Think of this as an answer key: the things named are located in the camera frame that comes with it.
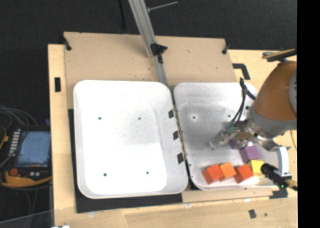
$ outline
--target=black floor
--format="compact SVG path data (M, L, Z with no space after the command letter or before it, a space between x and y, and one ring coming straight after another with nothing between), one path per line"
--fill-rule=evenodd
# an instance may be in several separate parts
M298 0L145 0L156 35L225 38L231 49L297 47ZM127 0L0 0L0 104L24 110L38 123L49 115L48 44L64 31L129 33L138 30ZM35 192L28 192L31 205ZM39 190L34 212L49 210ZM0 188L0 221L29 212L23 191Z

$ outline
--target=wooden table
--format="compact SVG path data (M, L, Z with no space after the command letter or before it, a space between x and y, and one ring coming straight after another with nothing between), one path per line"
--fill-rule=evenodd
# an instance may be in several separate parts
M186 189L183 203L77 213L74 192L68 108L77 80L90 79L156 81L152 60L145 57L140 36L65 33L72 47L48 46L50 120L52 134L53 202L55 225L74 227L297 227L298 193L270 199L277 187L241 188L215 192ZM250 75L246 83L261 87L277 63L261 59L265 51L228 50L223 39L157 37L168 46L164 68L169 87L180 82L237 82L243 77L233 64L244 64ZM107 58L108 67L103 66ZM95 63L92 70L89 63ZM56 81L61 88L57 90ZM297 132L276 138L288 151L293 179L297 180ZM254 210L256 218L251 218Z

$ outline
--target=orange block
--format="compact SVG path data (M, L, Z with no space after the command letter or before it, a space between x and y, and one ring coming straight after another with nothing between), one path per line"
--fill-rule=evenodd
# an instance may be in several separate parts
M227 162L220 165L220 168L223 172L223 177L220 178L220 181L235 176L237 173L235 171L234 166L232 166L231 162Z
M250 166L248 164L244 164L235 169L236 176L234 177L237 183L241 183L244 180L252 177L254 173L252 172Z
M219 164L207 167L203 172L203 176L208 184L212 183L215 180L223 177L224 173L222 172Z

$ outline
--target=yellow block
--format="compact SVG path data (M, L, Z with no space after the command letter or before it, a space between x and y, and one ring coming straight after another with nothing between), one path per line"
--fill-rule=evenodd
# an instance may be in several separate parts
M252 159L248 162L254 176L262 176L261 166L264 164L263 160Z

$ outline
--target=tray containing blocks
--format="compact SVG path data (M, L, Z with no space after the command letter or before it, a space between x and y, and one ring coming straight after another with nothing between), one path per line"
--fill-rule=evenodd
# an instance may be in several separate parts
M250 84L248 89L257 95ZM210 141L235 115L242 102L238 83L181 83L173 91L187 166L192 182L202 190L274 186L260 172L263 163L278 166L282 158L258 144L238 149L234 141L212 149ZM251 106L253 100L245 100ZM248 115L244 109L241 121Z

